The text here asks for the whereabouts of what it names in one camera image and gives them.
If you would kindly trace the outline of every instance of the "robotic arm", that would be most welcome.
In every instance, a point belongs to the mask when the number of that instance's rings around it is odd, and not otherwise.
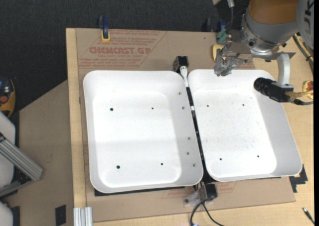
[[[224,47],[217,50],[215,74],[226,76],[252,57],[277,60],[278,81],[258,78],[254,87],[278,102],[291,101],[294,87],[289,84],[290,58],[295,53],[278,50],[297,32],[313,50],[314,8],[315,0],[250,0],[241,30],[231,30]]]

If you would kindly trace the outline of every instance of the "wooden table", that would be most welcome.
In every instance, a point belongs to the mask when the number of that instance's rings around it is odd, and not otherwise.
[[[198,32],[180,32],[179,36],[192,36],[192,41],[196,43]],[[216,41],[214,33],[207,33],[205,39],[213,45]],[[66,29],[67,41],[67,63],[68,63],[68,84],[70,103],[70,127],[71,127],[71,147],[72,147],[72,171],[73,171],[73,194],[74,207],[84,208],[87,206],[85,191],[84,159],[82,146],[81,110],[79,104],[79,77],[77,62],[77,40],[76,29]],[[210,48],[200,48],[204,54],[210,53]],[[308,63],[298,50],[293,40],[288,41],[285,51],[297,52],[291,60],[291,81],[296,87],[296,91],[301,91],[301,86],[305,80],[313,80]],[[266,63],[261,59],[254,59],[256,69],[263,69],[278,76],[276,62]],[[308,181],[305,185],[298,185],[298,193],[295,194],[296,202],[238,208],[229,210],[218,210],[212,212],[213,218],[223,225],[312,225],[304,214],[302,208],[305,207],[314,217],[314,121],[313,106],[296,106],[285,104],[285,111],[289,120],[293,135],[296,140],[303,164],[305,166]],[[201,226],[213,225],[206,213],[197,212],[194,221]],[[94,223],[95,226],[155,226],[155,225],[189,225],[189,214],[178,214],[170,216],[149,217],[140,219],[120,220],[111,222]]]

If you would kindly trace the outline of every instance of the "cardboard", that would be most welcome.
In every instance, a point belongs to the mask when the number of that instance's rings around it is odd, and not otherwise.
[[[87,206],[93,208],[94,222],[189,213],[183,197],[193,187],[98,196],[89,177],[87,127],[84,108],[83,78],[92,70],[169,70],[176,56],[188,56],[188,70],[212,69],[212,45],[215,33],[110,30],[111,40],[101,41],[98,29],[76,29],[83,153]],[[243,65],[254,69],[254,64]],[[288,177],[216,183],[219,197],[210,210],[288,203],[295,200]]]

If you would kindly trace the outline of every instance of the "orange cylinder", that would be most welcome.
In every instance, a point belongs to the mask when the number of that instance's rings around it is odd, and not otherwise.
[[[264,24],[296,21],[299,0],[250,0],[248,12],[252,19]]]

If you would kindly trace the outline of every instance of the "black mat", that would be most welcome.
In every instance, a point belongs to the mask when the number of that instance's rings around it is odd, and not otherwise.
[[[96,27],[99,14],[120,29],[201,31],[220,19],[212,0],[0,0],[0,75],[18,110],[67,79],[65,28]]]

